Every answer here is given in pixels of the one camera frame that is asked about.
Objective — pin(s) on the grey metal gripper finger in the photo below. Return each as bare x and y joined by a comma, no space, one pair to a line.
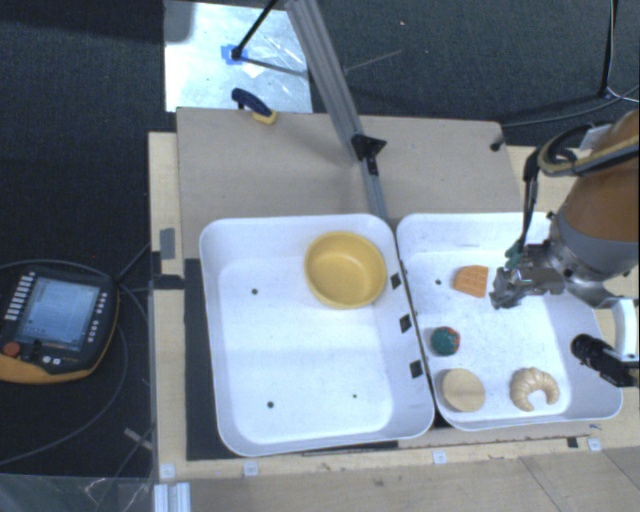
501,299
506,278

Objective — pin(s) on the black cylinder on white bracket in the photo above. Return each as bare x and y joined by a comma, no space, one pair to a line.
600,355

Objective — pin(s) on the yellow bowl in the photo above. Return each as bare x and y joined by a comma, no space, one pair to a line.
345,270

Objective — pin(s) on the brown cardboard board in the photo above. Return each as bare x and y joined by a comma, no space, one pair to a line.
280,170

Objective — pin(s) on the green and red ball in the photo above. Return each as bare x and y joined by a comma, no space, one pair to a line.
445,341

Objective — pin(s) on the white plastic tray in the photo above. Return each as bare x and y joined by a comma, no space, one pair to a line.
505,340
300,360

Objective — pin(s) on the beige round biscuit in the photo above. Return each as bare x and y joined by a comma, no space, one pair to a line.
463,390

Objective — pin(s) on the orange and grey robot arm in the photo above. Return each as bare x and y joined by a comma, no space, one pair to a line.
605,200

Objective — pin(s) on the cream croissant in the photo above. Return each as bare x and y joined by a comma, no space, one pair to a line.
531,382

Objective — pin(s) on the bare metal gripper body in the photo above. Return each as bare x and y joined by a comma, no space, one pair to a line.
547,277

